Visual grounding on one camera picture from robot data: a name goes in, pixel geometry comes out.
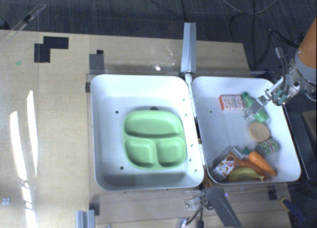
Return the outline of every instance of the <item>green bottle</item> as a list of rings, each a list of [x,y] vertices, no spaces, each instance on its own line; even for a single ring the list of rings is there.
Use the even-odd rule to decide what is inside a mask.
[[[249,108],[255,101],[247,92],[242,93],[241,98],[245,101],[247,108]],[[263,123],[268,119],[268,115],[264,109],[261,109],[254,115],[254,118],[257,122]]]

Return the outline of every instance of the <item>green plate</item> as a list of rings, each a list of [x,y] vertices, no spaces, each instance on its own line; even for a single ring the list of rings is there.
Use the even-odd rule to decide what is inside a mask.
[[[139,169],[171,169],[186,159],[183,123],[170,112],[129,113],[123,124],[123,144],[127,160]]]

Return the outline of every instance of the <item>sink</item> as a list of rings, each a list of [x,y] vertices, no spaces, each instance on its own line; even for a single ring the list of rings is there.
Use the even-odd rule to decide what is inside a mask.
[[[175,76],[98,75],[94,165],[105,190],[190,188],[204,177],[187,84]]]

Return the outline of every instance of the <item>green can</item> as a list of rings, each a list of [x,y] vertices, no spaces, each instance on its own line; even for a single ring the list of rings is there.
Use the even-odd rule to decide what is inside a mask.
[[[279,144],[272,138],[260,143],[255,147],[255,151],[258,152],[262,157],[272,155],[274,152],[279,150]]]

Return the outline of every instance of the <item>red and white box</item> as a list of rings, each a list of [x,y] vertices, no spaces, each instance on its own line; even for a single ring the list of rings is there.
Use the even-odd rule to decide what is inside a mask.
[[[244,109],[240,95],[221,95],[219,100],[223,111],[242,111]]]

